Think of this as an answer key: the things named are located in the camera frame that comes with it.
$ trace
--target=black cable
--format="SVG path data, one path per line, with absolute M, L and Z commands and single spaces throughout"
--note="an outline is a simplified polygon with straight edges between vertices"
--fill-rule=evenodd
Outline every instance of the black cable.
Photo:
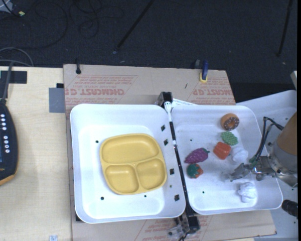
M 2 98 L 0 99 L 0 103 L 6 104 L 7 102 L 7 95 L 8 95 L 8 87 L 9 87 L 9 82 L 10 82 L 10 77 L 11 77 L 11 71 L 12 67 L 14 65 L 14 62 L 10 62 L 9 68 L 8 68 L 8 73 L 7 73 L 7 78 L 6 78 L 6 85 L 5 85 L 5 90 Z
M 2 53 L 2 52 L 7 52 L 7 51 L 13 51 L 13 50 L 17 50 L 17 51 L 19 51 L 19 52 L 24 53 L 24 54 L 28 57 L 28 59 L 30 60 L 31 65 L 34 66 L 34 63 L 33 63 L 32 59 L 31 59 L 30 55 L 29 55 L 26 51 L 24 51 L 24 50 L 22 50 L 22 49 L 20 49 L 20 48 L 16 48 L 16 47 L 5 47 L 5 48 L 0 49 L 0 53 Z
M 77 65 L 76 73 L 80 74 L 81 70 L 80 70 L 80 64 L 79 64 L 79 59 L 78 58 L 75 59 L 75 64 Z
M 8 9 L 8 11 L 9 11 L 13 16 L 18 17 L 18 18 L 21 17 L 21 15 L 17 15 L 17 14 L 15 14 L 13 11 L 10 10 L 10 8 L 9 8 L 8 5 L 6 4 L 6 1 L 5 1 L 5 0 L 2 0 L 2 2 L 4 3 L 5 7 Z
M 141 12 L 141 14 L 138 16 L 138 18 L 135 20 L 135 22 L 131 25 L 131 27 L 129 28 L 129 30 L 126 32 L 126 34 L 124 35 L 124 37 L 119 41 L 119 43 L 115 46 L 113 54 L 116 54 L 119 51 L 119 48 L 123 45 L 123 43 L 125 42 L 125 40 L 130 36 L 130 34 L 133 32 L 133 30 L 135 29 L 135 27 L 138 25 L 138 23 L 142 20 L 142 18 L 144 17 L 144 15 L 147 13 L 147 11 L 150 9 L 150 7 L 152 6 L 152 4 L 155 2 L 155 0 L 150 0 L 148 2 L 148 4 L 146 5 L 146 7 L 144 8 L 144 10 Z
M 14 63 L 19 63 L 19 64 L 22 64 L 25 66 L 32 67 L 32 65 L 30 65 L 28 63 L 24 63 L 24 62 L 20 62 L 20 61 L 16 61 L 16 60 L 0 59 L 0 62 L 14 62 Z
M 266 130 L 266 122 L 267 121 L 271 121 L 271 124 L 268 126 L 267 130 Z M 257 149 L 257 152 L 256 154 L 249 160 L 250 163 L 254 164 L 256 163 L 261 154 L 262 154 L 262 151 L 263 151 L 263 147 L 265 145 L 265 142 L 266 142 L 266 139 L 267 139 L 267 136 L 268 134 L 270 133 L 271 131 L 271 128 L 272 126 L 276 126 L 279 130 L 283 130 L 283 126 L 276 123 L 274 120 L 272 120 L 271 118 L 268 118 L 268 117 L 263 117 L 263 131 L 262 131 L 262 138 L 261 138 L 261 142 L 260 142 L 260 146 L 259 148 Z
M 121 18 L 124 16 L 124 11 L 120 8 L 120 7 L 116 7 L 116 6 L 103 6 L 101 0 L 88 0 L 89 2 L 89 8 L 90 10 L 85 10 L 80 2 L 81 1 L 84 1 L 84 0 L 70 0 L 73 2 L 73 4 L 70 5 L 69 7 L 69 15 L 70 15 L 70 18 L 71 20 L 73 20 L 73 22 L 77 25 L 78 27 L 78 31 L 80 33 L 81 36 L 85 37 L 85 38 L 93 38 L 95 37 L 98 32 L 99 32 L 99 25 L 100 25 L 100 22 L 99 22 L 99 19 L 100 18 Z M 98 1 L 98 5 L 97 6 L 94 6 L 92 4 L 93 1 Z M 62 12 L 63 12 L 63 15 L 61 17 L 58 17 L 58 18 L 51 18 L 51 17 L 45 17 L 41 14 L 41 12 L 38 10 L 38 6 L 42 5 L 43 3 L 48 3 L 48 4 L 53 4 L 54 6 L 58 7 Z M 85 17 L 86 21 L 84 22 L 81 22 L 81 23 L 77 23 L 73 17 L 75 16 L 70 10 L 73 6 L 76 6 L 76 8 L 81 12 L 83 13 L 83 15 L 77 15 L 77 16 L 81 16 L 81 17 Z M 106 15 L 106 16 L 100 16 L 98 15 L 99 13 L 103 12 L 105 9 L 108 9 L 108 8 L 112 8 L 112 9 L 116 9 L 117 11 L 119 11 L 119 16 L 114 16 L 114 15 Z M 66 21 L 65 23 L 65 28 L 63 29 L 62 33 L 61 33 L 61 36 L 58 37 L 57 40 L 47 44 L 47 45 L 40 45 L 40 46 L 36 46 L 36 45 L 30 45 L 30 46 L 18 46 L 19 48 L 21 49 L 45 49 L 45 48 L 49 48 L 55 44 L 57 44 L 58 42 L 60 42 L 67 34 L 67 31 L 68 31 L 68 28 L 69 28 L 69 17 L 67 15 L 67 12 L 57 3 L 54 3 L 54 2 L 48 2 L 47 0 L 45 1 L 42 1 L 42 0 L 36 0 L 35 2 L 33 2 L 30 6 L 30 8 L 26 11 L 26 15 L 31 11 L 33 10 L 35 11 L 35 13 L 39 16 L 39 17 L 42 17 L 42 18 L 45 18 L 45 19 L 64 19 Z M 12 15 L 9 15 L 8 17 L 4 17 L 4 18 L 1 18 L 0 19 L 0 22 L 2 20 L 5 20 L 5 19 L 11 19 L 11 17 L 13 16 L 13 18 L 15 18 L 15 16 L 17 16 L 16 14 L 14 14 L 13 12 L 11 12 Z M 18 18 L 22 18 L 23 21 L 25 21 L 25 17 L 21 17 L 21 16 L 17 16 Z M 89 33 L 88 35 L 85 34 L 85 31 L 90 31 L 92 30 L 93 28 L 95 27 L 95 29 L 92 31 L 92 33 Z

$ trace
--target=yellow divided plate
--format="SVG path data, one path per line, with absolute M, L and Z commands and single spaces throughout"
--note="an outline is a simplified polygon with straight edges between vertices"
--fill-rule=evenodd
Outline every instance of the yellow divided plate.
M 106 139 L 100 146 L 102 171 L 117 194 L 139 194 L 164 185 L 165 160 L 157 141 L 146 134 L 126 134 Z

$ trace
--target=black carpet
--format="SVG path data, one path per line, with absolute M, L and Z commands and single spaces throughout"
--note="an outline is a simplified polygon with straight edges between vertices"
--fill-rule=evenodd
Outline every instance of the black carpet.
M 153 0 L 123 41 L 150 1 L 11 0 L 11 12 L 0 11 L 0 49 L 22 49 L 36 67 L 192 68 L 207 60 L 209 69 L 226 70 L 237 102 L 294 89 L 297 0 L 291 8 L 289 0 Z M 0 59 L 30 64 L 19 50 Z

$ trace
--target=orange toy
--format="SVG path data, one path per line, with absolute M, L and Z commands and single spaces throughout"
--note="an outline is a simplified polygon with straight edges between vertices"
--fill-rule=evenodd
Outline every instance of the orange toy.
M 223 142 L 218 142 L 213 150 L 213 153 L 217 155 L 218 158 L 225 160 L 225 158 L 230 154 L 231 146 Z

